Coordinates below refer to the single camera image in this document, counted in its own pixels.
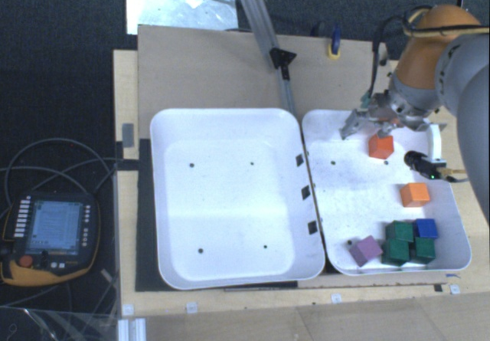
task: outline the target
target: display screen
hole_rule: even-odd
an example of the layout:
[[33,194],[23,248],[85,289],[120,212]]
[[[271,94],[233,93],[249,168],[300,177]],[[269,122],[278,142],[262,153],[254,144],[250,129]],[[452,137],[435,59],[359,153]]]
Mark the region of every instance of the display screen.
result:
[[79,202],[36,201],[27,253],[46,250],[77,255],[82,210]]

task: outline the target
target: orange block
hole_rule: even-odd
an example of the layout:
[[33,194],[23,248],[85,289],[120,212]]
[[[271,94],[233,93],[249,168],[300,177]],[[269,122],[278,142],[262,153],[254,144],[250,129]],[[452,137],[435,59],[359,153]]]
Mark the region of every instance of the orange block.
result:
[[387,159],[394,152],[393,137],[385,136],[380,138],[377,134],[374,134],[369,139],[369,156],[375,159]]
[[400,194],[405,208],[418,208],[430,201],[425,183],[408,183],[400,190]]

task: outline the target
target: plastic tray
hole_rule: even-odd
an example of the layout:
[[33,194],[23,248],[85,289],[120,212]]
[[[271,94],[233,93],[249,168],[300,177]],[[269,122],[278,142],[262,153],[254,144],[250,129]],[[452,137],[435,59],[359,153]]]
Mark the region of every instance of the plastic tray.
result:
[[[394,153],[384,162],[368,156],[368,140],[376,133],[366,125],[342,141],[339,130],[350,111],[314,110],[302,121],[309,166],[315,183],[318,211],[325,233],[328,258],[344,274],[394,271],[455,271],[468,266],[471,248],[459,215],[451,185],[430,181],[411,171],[403,157],[409,150],[427,154],[425,133],[396,129]],[[431,201],[420,208],[404,208],[399,190],[408,182],[427,184]],[[380,258],[359,267],[348,249],[368,235],[382,243],[384,228],[393,220],[434,218],[439,232],[436,259],[427,265],[406,263],[395,267]]]
[[158,267],[181,289],[304,280],[325,265],[299,124],[260,110],[151,123]]

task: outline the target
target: block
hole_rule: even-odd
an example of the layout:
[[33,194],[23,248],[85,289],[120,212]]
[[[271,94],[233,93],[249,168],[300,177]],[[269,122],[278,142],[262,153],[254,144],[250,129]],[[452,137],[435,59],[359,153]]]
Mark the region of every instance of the block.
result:
[[405,208],[419,208],[430,201],[425,183],[408,183],[400,190],[400,195]]
[[437,239],[436,221],[433,218],[418,218],[413,222],[413,235],[417,238]]
[[364,266],[371,259],[383,254],[380,245],[370,235],[354,244],[349,249],[349,252],[359,267]]
[[383,255],[381,256],[383,264],[401,266],[409,260],[410,249],[408,241],[387,239],[383,243]]
[[386,239],[406,241],[407,243],[413,242],[413,226],[409,222],[393,221],[384,230]]
[[380,138],[377,134],[374,134],[369,139],[369,156],[375,159],[385,160],[391,156],[394,152],[393,148],[393,136],[385,136]]
[[416,264],[428,264],[436,259],[434,239],[415,238],[410,248],[410,261]]

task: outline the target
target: red button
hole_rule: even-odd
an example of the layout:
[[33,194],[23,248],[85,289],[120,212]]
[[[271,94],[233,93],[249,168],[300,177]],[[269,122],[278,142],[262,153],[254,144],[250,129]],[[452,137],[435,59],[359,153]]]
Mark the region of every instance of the red button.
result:
[[22,255],[21,259],[18,260],[18,264],[21,267],[31,267],[33,261],[34,260],[32,259],[31,255]]

